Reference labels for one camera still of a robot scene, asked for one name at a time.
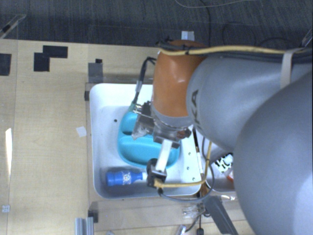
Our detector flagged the blue divided plate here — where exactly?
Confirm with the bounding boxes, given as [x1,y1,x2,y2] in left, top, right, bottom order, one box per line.
[117,111,182,170]

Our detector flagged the blue bottle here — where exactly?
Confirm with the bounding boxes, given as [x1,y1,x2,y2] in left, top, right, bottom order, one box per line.
[105,167,148,187]

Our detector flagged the white plastic tray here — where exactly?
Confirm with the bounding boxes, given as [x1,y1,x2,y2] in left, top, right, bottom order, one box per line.
[89,83,204,200]
[193,128,237,196]

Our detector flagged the white packet with black print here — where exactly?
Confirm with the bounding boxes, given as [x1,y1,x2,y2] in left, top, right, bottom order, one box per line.
[214,153,235,175]

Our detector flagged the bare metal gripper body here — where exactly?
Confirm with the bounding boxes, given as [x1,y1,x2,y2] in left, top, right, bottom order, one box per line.
[134,101,193,149]

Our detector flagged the thin black and white rod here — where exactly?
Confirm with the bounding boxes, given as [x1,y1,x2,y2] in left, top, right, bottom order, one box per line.
[192,128,204,181]

